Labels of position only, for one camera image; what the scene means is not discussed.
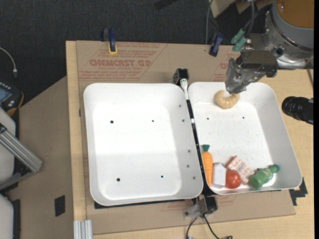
white bin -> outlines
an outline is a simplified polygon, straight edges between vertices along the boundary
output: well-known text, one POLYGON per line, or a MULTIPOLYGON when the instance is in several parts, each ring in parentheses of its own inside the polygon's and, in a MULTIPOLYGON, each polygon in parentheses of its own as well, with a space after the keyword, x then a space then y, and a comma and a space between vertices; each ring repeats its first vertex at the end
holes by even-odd
MULTIPOLYGON (((188 88, 199 144, 214 162, 237 155, 256 170, 280 171, 261 191, 296 188, 302 181, 273 90, 254 83, 223 110, 214 101, 224 83, 188 88)), ((203 189, 186 100, 173 84, 94 83, 84 91, 90 189, 105 206, 194 198, 203 189)), ((217 194, 256 191, 211 190, 217 194)))

toy tomato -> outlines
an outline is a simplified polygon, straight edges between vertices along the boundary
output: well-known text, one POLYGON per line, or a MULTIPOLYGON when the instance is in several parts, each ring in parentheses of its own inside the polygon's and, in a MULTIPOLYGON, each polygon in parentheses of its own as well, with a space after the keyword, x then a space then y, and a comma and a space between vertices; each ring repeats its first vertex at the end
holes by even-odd
POLYGON ((227 170, 226 172, 226 188, 236 189, 241 184, 240 175, 236 170, 227 170))

green connector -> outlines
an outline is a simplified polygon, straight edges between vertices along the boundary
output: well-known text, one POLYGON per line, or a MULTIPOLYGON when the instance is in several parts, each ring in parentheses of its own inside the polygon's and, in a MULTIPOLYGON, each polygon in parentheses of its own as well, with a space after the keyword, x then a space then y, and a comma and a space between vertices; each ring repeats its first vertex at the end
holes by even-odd
POLYGON ((203 144, 203 150, 208 151, 209 150, 209 144, 203 144))
POLYGON ((248 38, 244 36, 233 46, 233 51, 241 51, 248 38))
POLYGON ((231 39, 231 44, 236 44, 245 34, 245 31, 241 28, 238 33, 231 39))

green bottle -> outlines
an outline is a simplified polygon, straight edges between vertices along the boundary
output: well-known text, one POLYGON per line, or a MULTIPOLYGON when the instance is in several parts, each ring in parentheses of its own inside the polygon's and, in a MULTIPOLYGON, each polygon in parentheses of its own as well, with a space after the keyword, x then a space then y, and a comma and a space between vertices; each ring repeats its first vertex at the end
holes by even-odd
POLYGON ((264 168, 249 178, 249 184, 255 189, 261 188, 266 182, 269 182, 274 173, 279 171, 278 165, 272 165, 269 168, 264 168))

black camera lens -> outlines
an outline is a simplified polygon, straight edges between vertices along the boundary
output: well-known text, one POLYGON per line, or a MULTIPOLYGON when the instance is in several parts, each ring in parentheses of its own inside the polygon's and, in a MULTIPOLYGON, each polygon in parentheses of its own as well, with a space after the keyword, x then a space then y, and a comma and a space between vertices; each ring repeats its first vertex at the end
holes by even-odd
POLYGON ((314 100, 303 97, 287 97, 283 101, 284 114, 297 120, 314 124, 314 100))

